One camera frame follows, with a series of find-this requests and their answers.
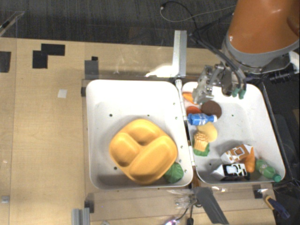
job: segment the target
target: blue bottle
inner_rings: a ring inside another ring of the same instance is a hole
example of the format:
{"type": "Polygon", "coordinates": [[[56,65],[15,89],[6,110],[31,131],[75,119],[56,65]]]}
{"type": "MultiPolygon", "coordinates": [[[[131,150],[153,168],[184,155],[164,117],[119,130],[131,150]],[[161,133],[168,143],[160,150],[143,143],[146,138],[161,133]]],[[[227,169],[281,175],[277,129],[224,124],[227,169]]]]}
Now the blue bottle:
{"type": "Polygon", "coordinates": [[[208,122],[216,122],[217,121],[217,116],[216,115],[211,115],[208,116],[204,113],[198,113],[198,114],[189,114],[187,116],[187,120],[191,125],[204,125],[208,122]]]}

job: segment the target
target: wooden table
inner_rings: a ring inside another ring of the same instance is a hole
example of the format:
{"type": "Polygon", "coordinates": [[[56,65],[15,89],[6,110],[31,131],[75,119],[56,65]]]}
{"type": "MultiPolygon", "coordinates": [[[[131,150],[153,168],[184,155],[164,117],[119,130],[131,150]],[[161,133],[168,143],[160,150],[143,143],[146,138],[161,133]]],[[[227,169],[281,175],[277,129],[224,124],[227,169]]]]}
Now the wooden table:
{"type": "MultiPolygon", "coordinates": [[[[12,52],[12,64],[16,58],[16,69],[12,66],[9,73],[0,75],[0,145],[5,139],[13,145],[11,160],[5,161],[6,168],[11,166],[11,180],[0,177],[1,195],[10,194],[10,203],[0,204],[0,224],[70,225],[72,209],[82,209],[85,200],[81,98],[84,60],[97,56],[100,72],[106,74],[146,74],[157,65],[171,63],[173,48],[1,38],[0,51],[6,50],[12,52]],[[48,69],[33,69],[32,51],[41,50],[42,43],[64,44],[66,54],[48,56],[48,69]],[[60,89],[67,90],[66,98],[58,98],[60,89]]],[[[187,50],[188,74],[199,74],[204,65],[216,63],[218,59],[206,50],[187,50]]],[[[9,178],[10,169],[5,171],[9,178]]],[[[131,203],[128,206],[134,207],[134,199],[131,203]]],[[[275,224],[272,211],[262,199],[220,199],[219,203],[230,224],[275,224]]],[[[173,204],[165,204],[166,209],[170,206],[173,204]]],[[[211,224],[203,209],[195,210],[193,217],[195,225],[211,224]]],[[[160,225],[169,218],[111,219],[109,223],[160,225]]]]}

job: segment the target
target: orange divided plate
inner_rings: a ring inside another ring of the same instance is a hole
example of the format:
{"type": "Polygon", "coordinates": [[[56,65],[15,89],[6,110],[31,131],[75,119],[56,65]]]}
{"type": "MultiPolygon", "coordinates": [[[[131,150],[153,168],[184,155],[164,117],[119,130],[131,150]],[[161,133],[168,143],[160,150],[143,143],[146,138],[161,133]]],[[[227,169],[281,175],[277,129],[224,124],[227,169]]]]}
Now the orange divided plate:
{"type": "Polygon", "coordinates": [[[137,119],[115,135],[109,144],[109,154],[131,180],[148,185],[168,171],[178,151],[162,129],[148,120],[137,119]]]}

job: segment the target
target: toy water bottle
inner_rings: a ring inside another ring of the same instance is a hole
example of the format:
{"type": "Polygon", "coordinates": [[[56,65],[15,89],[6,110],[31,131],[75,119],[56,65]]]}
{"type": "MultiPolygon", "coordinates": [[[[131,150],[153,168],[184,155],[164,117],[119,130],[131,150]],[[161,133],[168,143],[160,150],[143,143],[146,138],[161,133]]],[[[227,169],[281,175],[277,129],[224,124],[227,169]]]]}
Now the toy water bottle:
{"type": "Polygon", "coordinates": [[[255,169],[268,179],[273,179],[275,182],[281,181],[281,176],[276,173],[275,169],[262,159],[256,161],[255,169]]]}
{"type": "Polygon", "coordinates": [[[191,125],[204,125],[208,122],[216,122],[217,121],[217,116],[216,115],[211,115],[208,116],[204,113],[197,113],[197,114],[189,114],[187,116],[187,120],[191,125]]]}

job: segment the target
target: green leaf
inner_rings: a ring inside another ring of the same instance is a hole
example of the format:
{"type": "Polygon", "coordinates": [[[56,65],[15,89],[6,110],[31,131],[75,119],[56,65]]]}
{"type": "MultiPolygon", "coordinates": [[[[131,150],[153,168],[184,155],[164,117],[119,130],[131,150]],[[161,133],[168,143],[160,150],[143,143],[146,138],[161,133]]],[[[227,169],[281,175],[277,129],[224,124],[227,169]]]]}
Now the green leaf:
{"type": "Polygon", "coordinates": [[[202,156],[202,157],[206,157],[208,155],[208,153],[210,152],[210,144],[207,144],[206,149],[204,152],[199,151],[197,149],[193,149],[194,150],[194,154],[197,156],[202,156]]]}
{"type": "Polygon", "coordinates": [[[169,183],[178,182],[183,178],[183,170],[179,163],[173,163],[173,165],[169,168],[169,170],[164,174],[164,178],[169,183]]]}

